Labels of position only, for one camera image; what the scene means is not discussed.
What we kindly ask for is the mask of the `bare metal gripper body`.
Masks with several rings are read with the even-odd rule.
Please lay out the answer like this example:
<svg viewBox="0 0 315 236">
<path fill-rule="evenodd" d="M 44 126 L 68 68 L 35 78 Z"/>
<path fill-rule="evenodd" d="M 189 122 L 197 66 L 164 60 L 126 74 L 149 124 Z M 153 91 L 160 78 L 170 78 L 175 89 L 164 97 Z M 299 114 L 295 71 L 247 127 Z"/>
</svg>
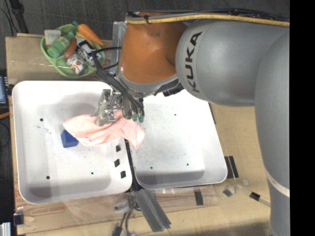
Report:
<svg viewBox="0 0 315 236">
<path fill-rule="evenodd" d="M 135 99 L 126 91 L 118 92 L 113 89 L 104 89 L 98 102 L 98 109 L 121 110 L 126 119 L 144 119 L 142 99 Z"/>
</svg>

